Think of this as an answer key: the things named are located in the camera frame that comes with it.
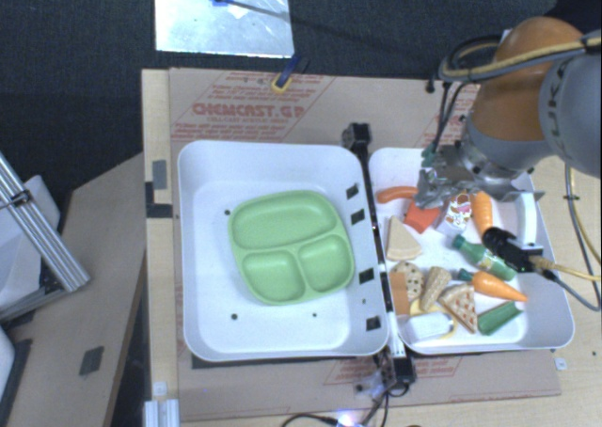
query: toy pizza slice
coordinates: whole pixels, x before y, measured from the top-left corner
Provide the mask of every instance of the toy pizza slice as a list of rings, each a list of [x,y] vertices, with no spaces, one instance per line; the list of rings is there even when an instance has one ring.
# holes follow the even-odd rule
[[[422,295],[422,290],[424,289],[424,274],[420,271],[418,266],[409,261],[401,261],[393,267],[392,271],[404,274],[407,298],[410,302]]]
[[[452,287],[439,297],[439,303],[470,333],[477,333],[474,287],[467,283]]]

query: cardboard sheet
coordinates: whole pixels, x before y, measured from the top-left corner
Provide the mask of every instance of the cardboard sheet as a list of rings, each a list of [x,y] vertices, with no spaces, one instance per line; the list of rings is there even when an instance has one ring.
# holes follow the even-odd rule
[[[372,151],[386,146],[422,147],[435,134],[441,97],[422,81],[294,76],[282,95],[270,90],[274,74],[246,71],[172,70],[171,164],[182,147],[203,138],[338,144],[351,122],[369,122]],[[462,92],[443,137],[453,141],[476,88]],[[193,358],[182,336],[182,263],[177,171],[171,171],[182,421],[227,419],[369,407],[356,384],[376,369],[371,357],[291,359],[211,364]],[[559,395],[549,351],[477,356],[422,357],[418,380],[392,405],[489,401]]]

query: toy food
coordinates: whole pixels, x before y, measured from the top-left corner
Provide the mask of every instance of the toy food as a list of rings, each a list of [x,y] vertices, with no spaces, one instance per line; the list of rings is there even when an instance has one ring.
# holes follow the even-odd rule
[[[404,223],[408,227],[415,229],[418,233],[424,233],[424,231],[435,222],[440,214],[441,210],[438,208],[425,208],[424,210],[421,210],[416,206],[416,203],[412,201],[405,214]]]
[[[376,195],[376,201],[379,203],[389,203],[394,199],[412,198],[418,193],[416,186],[393,186],[379,191]]]
[[[409,261],[402,261],[401,263],[397,263],[391,271],[404,274],[407,297],[410,301],[422,295],[422,291],[424,290],[424,274],[418,266]]]
[[[393,307],[397,315],[410,314],[410,301],[407,296],[407,281],[405,275],[399,271],[391,271],[388,274],[388,283],[393,295]]]
[[[437,219],[436,230],[452,238],[464,232],[471,214],[470,196],[461,193],[452,197]]]
[[[472,205],[472,219],[479,231],[479,236],[483,236],[486,230],[493,227],[493,212],[491,209],[491,197],[484,191],[470,195]]]
[[[460,250],[473,265],[502,280],[511,280],[516,276],[516,271],[510,268],[503,259],[491,253],[483,245],[467,242],[462,235],[458,235],[453,239],[451,247]]]
[[[502,303],[479,315],[479,331],[483,335],[492,335],[521,313],[515,302]]]
[[[393,261],[415,259],[422,250],[397,216],[388,222],[387,258]]]
[[[433,311],[408,318],[403,331],[411,343],[421,340],[437,339],[453,330],[453,319],[448,313]]]
[[[451,279],[452,274],[445,268],[440,266],[431,267],[426,280],[426,287],[424,287],[424,294],[420,299],[420,308],[428,311]]]
[[[439,303],[470,333],[477,333],[474,287],[468,283],[450,288],[439,297]]]
[[[487,272],[477,272],[472,276],[472,286],[475,292],[505,300],[515,300],[517,302],[526,302],[527,295],[514,289],[505,281],[488,274]]]

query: metal sheet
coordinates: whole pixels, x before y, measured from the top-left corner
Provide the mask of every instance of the metal sheet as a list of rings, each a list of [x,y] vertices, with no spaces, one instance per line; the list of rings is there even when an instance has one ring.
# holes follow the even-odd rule
[[[288,0],[155,0],[159,51],[290,57]]]

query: toy bread slice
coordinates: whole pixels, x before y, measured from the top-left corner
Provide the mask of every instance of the toy bread slice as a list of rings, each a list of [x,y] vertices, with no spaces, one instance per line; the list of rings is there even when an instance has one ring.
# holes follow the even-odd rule
[[[397,216],[388,222],[387,258],[393,261],[415,259],[422,249]]]
[[[410,300],[407,296],[405,275],[400,271],[391,270],[388,274],[388,283],[393,294],[393,308],[397,315],[410,314]]]
[[[409,261],[402,261],[393,267],[392,272],[404,274],[407,298],[410,302],[422,295],[422,291],[424,290],[424,275],[418,266]]]
[[[474,287],[467,283],[450,288],[439,297],[439,303],[470,333],[477,333]]]
[[[451,279],[452,274],[445,268],[441,268],[440,266],[431,267],[426,280],[426,287],[424,287],[424,294],[420,300],[422,311],[429,311],[429,308],[433,306]]]

